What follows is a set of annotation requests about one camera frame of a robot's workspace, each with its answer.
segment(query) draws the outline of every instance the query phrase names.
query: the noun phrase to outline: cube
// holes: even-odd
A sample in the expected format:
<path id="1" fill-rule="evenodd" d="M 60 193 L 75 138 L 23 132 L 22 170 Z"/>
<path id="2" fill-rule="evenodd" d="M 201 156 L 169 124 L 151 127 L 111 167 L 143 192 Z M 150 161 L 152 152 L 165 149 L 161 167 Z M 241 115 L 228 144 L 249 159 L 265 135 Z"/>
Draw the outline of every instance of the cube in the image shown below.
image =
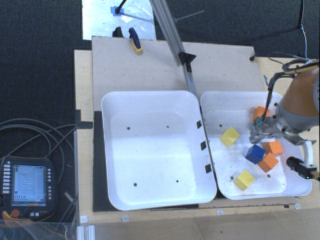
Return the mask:
<path id="1" fill-rule="evenodd" d="M 255 180 L 255 177 L 253 177 L 250 172 L 247 170 L 243 170 L 241 174 L 236 178 L 233 183 L 242 191 L 244 191 L 247 187 L 251 185 L 251 183 Z"/>
<path id="2" fill-rule="evenodd" d="M 268 153 L 261 162 L 258 163 L 258 166 L 260 166 L 260 168 L 265 172 L 269 172 L 272 168 L 274 168 L 276 166 L 276 164 L 278 163 L 278 159 L 276 159 L 276 157 L 271 154 Z"/>
<path id="3" fill-rule="evenodd" d="M 282 149 L 280 141 L 268 142 L 267 144 L 265 144 L 263 146 L 263 148 L 264 148 L 264 151 L 265 151 L 266 154 L 271 153 L 275 157 L 281 155 L 284 152 L 284 150 Z"/>
<path id="4" fill-rule="evenodd" d="M 252 147 L 249 148 L 245 158 L 256 165 L 257 163 L 261 162 L 264 155 L 265 150 L 262 147 L 259 147 L 258 145 L 254 144 Z"/>
<path id="5" fill-rule="evenodd" d="M 266 108 L 265 107 L 262 107 L 262 106 L 258 106 L 254 111 L 253 111 L 253 115 L 252 115 L 252 121 L 256 121 L 257 118 L 261 117 L 264 112 L 265 112 Z M 270 116 L 270 110 L 267 109 L 266 110 L 266 114 L 265 114 L 266 117 L 269 117 Z"/>
<path id="6" fill-rule="evenodd" d="M 220 140 L 229 148 L 239 137 L 240 134 L 233 127 L 230 127 L 221 135 Z"/>

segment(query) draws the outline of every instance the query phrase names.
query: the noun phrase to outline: emergency stop button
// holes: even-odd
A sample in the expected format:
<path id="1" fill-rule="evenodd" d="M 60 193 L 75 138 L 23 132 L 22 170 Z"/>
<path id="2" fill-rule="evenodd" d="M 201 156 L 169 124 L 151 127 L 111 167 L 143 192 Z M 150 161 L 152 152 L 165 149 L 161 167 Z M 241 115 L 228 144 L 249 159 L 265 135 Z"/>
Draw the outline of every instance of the emergency stop button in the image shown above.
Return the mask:
<path id="1" fill-rule="evenodd" d="M 16 218 L 19 218 L 19 216 L 20 216 L 20 211 L 18 209 L 13 209 L 11 212 L 11 217 L 16 219 Z"/>

